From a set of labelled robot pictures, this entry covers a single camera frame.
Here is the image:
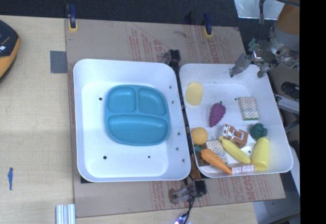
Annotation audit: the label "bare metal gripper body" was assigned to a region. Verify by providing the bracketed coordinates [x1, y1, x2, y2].
[253, 39, 301, 69]

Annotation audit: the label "white plastic tray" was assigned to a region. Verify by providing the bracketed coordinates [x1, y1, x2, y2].
[178, 63, 294, 179]
[73, 59, 192, 183]

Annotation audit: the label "orange patterned white carton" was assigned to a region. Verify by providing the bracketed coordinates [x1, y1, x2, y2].
[205, 139, 229, 165]
[237, 96, 260, 121]

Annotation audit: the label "yellow oval biscuit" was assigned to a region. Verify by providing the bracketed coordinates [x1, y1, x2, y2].
[185, 81, 204, 106]

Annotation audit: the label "purple grapes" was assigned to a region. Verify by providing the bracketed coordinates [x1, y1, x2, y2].
[208, 101, 227, 128]

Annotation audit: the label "green broccoli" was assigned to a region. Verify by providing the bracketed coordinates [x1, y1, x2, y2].
[249, 122, 268, 141]

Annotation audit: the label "brown and white carton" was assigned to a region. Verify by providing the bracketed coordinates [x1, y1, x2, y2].
[221, 123, 257, 149]

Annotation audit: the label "thin black and white rod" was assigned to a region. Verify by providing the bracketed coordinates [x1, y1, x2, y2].
[172, 59, 197, 180]

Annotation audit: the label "orange round fruit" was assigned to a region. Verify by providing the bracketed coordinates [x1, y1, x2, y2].
[191, 127, 209, 146]

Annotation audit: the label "yellow bottle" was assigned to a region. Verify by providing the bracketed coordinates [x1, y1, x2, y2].
[251, 136, 270, 171]

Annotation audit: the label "yellow banana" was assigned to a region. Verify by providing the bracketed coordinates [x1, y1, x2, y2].
[219, 135, 252, 164]

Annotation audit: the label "orange carrot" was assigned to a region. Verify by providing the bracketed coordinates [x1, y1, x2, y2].
[194, 144, 233, 176]

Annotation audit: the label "white carton red print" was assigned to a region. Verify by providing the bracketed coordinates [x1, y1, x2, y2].
[224, 153, 256, 175]

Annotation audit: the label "blue divided plate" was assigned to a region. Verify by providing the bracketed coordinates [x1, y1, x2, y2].
[104, 84, 171, 147]

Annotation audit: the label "brown cardboard board red print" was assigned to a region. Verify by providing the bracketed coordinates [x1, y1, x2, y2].
[64, 18, 287, 218]

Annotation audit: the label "black cylinder on white bracket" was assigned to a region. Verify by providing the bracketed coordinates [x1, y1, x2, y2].
[280, 81, 301, 102]

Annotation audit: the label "black block with thin wires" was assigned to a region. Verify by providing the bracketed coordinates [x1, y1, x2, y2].
[160, 49, 182, 66]
[169, 179, 208, 205]

